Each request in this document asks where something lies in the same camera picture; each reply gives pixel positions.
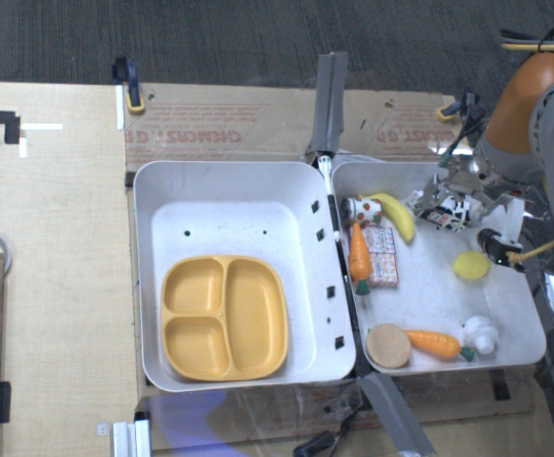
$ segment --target yellow banana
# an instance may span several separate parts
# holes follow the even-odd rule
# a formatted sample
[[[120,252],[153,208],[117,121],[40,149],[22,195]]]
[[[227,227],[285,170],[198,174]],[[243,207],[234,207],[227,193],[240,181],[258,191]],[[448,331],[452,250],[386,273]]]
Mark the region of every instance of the yellow banana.
[[[410,242],[414,236],[414,219],[406,206],[389,193],[375,193],[368,198],[379,200],[385,216],[391,220],[406,242]]]

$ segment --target clamp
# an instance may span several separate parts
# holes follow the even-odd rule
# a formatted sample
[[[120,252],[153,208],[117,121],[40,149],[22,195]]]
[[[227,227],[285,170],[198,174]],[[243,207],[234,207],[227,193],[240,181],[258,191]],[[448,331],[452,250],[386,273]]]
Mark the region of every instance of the clamp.
[[[128,90],[125,93],[125,101],[129,113],[134,115],[144,113],[146,106],[144,105],[144,97],[140,93],[137,69],[133,59],[125,56],[116,58],[114,64],[112,64],[112,81],[115,85],[127,82]]]

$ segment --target orange carrot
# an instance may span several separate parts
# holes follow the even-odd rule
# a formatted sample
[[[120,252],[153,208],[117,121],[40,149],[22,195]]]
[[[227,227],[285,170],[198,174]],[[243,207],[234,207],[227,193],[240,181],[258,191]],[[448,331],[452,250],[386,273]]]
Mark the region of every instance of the orange carrot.
[[[366,245],[360,224],[354,222],[351,226],[351,242],[349,246],[349,272],[357,281],[357,294],[369,294],[366,280],[372,272],[370,264],[370,252]]]
[[[452,358],[461,354],[468,362],[474,357],[473,349],[461,347],[459,341],[452,335],[428,330],[405,330],[413,347],[427,350],[434,355]]]

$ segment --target dark floor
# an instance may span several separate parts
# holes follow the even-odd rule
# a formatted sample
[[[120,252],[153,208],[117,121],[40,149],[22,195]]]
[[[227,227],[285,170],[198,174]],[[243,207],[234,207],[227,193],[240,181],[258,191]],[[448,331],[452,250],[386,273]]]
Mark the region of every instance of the dark floor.
[[[309,87],[317,57],[349,52],[349,89],[478,93],[487,109],[526,57],[500,29],[537,37],[554,0],[0,0],[0,81]]]

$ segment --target orange plate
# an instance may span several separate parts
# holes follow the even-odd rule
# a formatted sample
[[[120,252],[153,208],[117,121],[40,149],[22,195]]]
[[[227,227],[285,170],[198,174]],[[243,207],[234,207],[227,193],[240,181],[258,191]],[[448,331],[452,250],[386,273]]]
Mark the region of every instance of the orange plate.
[[[266,377],[287,355],[287,312],[275,270],[253,257],[192,257],[174,264],[161,292],[163,350],[200,381]]]

